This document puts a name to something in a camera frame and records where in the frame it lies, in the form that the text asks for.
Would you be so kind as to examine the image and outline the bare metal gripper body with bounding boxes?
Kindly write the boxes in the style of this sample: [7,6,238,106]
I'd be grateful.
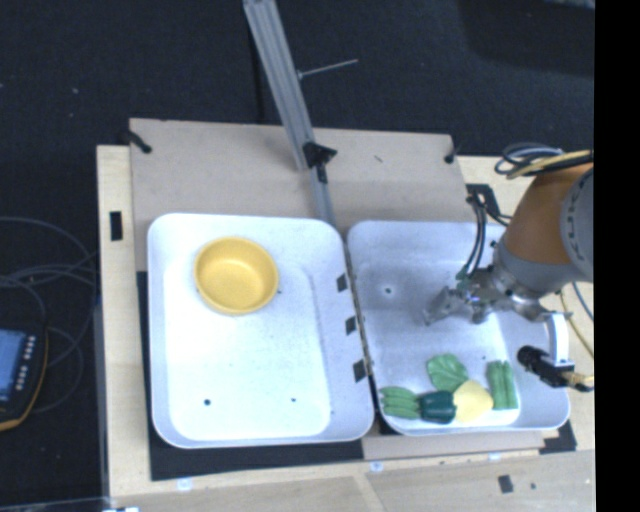
[457,267,547,321]

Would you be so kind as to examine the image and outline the white plastic tray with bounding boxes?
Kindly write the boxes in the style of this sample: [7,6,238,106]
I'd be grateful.
[146,212,376,450]
[345,219,572,438]

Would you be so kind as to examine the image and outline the green toy lettuce leaf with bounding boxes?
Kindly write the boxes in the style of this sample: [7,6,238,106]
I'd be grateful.
[426,353,470,393]

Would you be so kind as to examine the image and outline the yellow toy pepper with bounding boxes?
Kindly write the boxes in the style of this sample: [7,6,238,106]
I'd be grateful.
[452,379,495,424]

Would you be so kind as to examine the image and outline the dark green toy pepper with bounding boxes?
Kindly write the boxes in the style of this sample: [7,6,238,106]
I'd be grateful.
[418,390,458,426]

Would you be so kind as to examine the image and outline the green toy pea pods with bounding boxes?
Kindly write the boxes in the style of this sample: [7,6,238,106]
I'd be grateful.
[377,385,422,419]

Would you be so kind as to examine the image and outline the yellow bowl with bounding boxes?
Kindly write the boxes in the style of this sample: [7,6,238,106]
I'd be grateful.
[193,236,281,317]

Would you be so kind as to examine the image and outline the brown flat board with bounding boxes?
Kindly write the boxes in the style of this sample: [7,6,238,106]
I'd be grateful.
[128,118,547,461]

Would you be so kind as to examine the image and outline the black cylinder on white bracket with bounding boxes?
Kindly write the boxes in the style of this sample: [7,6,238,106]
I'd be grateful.
[516,311,576,389]

